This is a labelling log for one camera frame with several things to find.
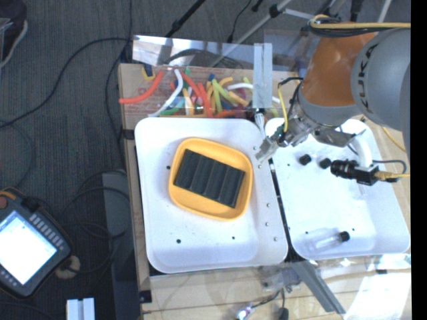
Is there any black ribbed holder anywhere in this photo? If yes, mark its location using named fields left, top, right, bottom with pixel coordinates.
left=173, top=149, right=246, bottom=209

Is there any clear plastic bottle black cap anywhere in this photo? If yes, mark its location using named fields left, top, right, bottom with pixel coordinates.
left=312, top=231, right=351, bottom=251

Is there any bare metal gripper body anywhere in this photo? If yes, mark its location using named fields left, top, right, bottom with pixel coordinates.
left=277, top=114, right=322, bottom=148

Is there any short white foam tube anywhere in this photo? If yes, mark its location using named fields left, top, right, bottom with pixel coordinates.
left=226, top=82, right=255, bottom=92

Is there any yellow-green foam tube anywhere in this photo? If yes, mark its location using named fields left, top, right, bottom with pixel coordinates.
left=211, top=78, right=224, bottom=113

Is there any person's foot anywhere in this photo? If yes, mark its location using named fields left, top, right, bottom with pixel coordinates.
left=0, top=0, right=29, bottom=67

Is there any red foam tube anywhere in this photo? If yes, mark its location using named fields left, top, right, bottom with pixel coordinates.
left=195, top=82, right=215, bottom=119

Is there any yellow plate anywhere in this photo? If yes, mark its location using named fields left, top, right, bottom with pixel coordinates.
left=167, top=137, right=254, bottom=222

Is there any black cylinder on white bracket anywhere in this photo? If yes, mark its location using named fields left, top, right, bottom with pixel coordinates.
left=330, top=138, right=381, bottom=187

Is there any long orange foam tube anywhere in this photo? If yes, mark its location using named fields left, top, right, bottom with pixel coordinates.
left=118, top=71, right=165, bottom=105

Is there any white plastic tray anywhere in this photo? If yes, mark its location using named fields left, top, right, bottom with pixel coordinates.
left=264, top=117, right=412, bottom=261
left=133, top=116, right=289, bottom=275

